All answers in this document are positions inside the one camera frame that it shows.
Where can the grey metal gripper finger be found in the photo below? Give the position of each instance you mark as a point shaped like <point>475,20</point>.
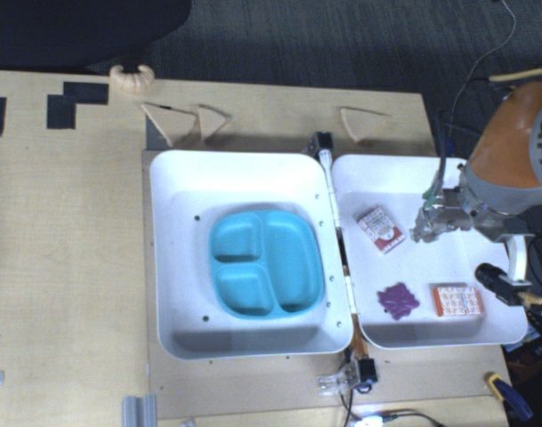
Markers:
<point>416,234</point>
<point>432,234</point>

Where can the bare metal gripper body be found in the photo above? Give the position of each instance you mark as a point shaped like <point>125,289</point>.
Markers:
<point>457,214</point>

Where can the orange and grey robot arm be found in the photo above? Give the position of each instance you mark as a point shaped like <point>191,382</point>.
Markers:
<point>502,149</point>

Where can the white plastic tray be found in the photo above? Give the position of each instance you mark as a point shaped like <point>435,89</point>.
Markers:
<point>448,265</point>
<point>181,256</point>

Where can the red and white packet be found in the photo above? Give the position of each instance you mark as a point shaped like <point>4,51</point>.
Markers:
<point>381,230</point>

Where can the purple grapes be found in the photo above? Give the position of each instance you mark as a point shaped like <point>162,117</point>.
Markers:
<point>398,300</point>

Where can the orange and white carton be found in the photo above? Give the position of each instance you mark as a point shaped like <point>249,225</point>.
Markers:
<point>457,300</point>

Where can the thin black and white rod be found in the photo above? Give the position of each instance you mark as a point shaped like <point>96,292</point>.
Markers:
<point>337,220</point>

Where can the tan triangular bread slice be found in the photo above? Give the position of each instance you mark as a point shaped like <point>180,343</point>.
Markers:
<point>361,125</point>
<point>210,120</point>
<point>170,123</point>

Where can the blue divided plate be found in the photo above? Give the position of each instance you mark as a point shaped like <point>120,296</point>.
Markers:
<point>288,256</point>

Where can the tan croissant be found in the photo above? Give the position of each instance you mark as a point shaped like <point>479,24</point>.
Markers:
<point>130,80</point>

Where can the black cylinder on white bracket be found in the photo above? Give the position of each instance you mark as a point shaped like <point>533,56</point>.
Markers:
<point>502,280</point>

